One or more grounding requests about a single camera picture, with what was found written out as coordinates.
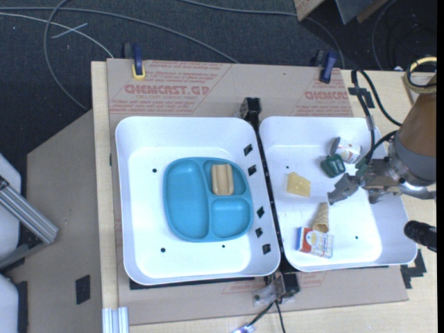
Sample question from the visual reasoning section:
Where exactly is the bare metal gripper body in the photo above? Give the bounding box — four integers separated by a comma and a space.
359, 146, 437, 200

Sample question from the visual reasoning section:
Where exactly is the green bell pepper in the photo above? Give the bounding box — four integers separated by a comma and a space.
320, 153, 347, 178

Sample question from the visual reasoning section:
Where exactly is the white plastic tray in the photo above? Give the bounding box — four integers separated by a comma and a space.
258, 115, 418, 273
114, 115, 282, 286

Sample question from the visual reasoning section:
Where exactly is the white can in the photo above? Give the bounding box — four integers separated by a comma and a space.
329, 136, 363, 165

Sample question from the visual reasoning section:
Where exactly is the tan ice cream cone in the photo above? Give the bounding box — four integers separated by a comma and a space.
310, 201, 330, 234

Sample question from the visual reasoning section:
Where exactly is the yellow cheese wedge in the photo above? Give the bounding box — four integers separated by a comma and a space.
286, 171, 312, 198

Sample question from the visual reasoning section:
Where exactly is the orange and white carton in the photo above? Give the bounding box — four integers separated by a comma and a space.
295, 225, 335, 259

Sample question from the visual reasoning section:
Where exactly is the thin black rod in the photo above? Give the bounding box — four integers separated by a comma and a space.
252, 112, 284, 278

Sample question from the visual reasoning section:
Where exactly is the yellow tape roll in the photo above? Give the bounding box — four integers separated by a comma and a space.
404, 56, 438, 95

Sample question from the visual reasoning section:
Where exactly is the tan hot dog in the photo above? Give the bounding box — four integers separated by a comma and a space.
210, 162, 235, 197

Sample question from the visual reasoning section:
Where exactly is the blue divided plate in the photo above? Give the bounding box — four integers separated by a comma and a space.
162, 156, 253, 244

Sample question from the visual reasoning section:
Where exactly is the brown cardboard board red print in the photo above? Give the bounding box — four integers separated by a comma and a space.
105, 58, 410, 326

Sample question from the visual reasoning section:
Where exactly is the black cylinder on white bracket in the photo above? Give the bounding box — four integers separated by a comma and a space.
403, 220, 438, 253

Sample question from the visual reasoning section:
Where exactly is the black block with thin wires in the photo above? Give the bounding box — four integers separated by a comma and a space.
239, 96, 262, 121
265, 272, 301, 305

